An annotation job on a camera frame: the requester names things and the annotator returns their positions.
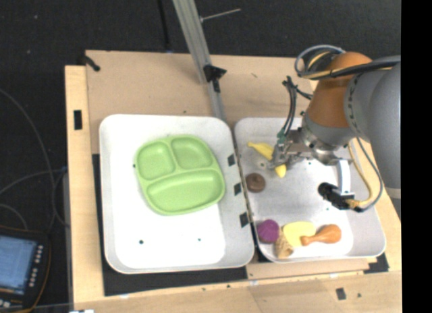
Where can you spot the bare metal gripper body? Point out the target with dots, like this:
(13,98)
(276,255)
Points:
(303,149)

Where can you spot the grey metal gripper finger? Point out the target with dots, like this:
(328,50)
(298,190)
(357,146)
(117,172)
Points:
(292,160)
(274,164)

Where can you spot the yellow banana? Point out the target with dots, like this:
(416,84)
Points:
(263,149)

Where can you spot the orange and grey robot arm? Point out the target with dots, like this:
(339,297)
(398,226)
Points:
(371,102)

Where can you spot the brown doughnut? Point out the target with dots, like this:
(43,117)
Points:
(255,183)

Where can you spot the white plastic tray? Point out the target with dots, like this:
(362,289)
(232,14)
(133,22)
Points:
(297,200)
(168,237)

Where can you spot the thin black rod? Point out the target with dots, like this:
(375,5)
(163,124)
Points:
(245,193)

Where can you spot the purple grapes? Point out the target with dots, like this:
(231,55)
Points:
(268,231)

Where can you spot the yellow flat slice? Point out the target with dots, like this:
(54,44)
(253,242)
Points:
(297,231)

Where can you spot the orange chicken drumstick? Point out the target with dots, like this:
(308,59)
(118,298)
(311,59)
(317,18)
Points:
(325,234)

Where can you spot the tan bread piece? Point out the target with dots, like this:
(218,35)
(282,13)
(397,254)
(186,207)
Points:
(283,250)

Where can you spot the green divided plate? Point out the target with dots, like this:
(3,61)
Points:
(182,190)

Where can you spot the brown flat board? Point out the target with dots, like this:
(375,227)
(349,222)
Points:
(152,85)

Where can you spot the black cylinder on white bracket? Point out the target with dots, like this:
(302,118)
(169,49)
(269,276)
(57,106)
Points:
(337,197)

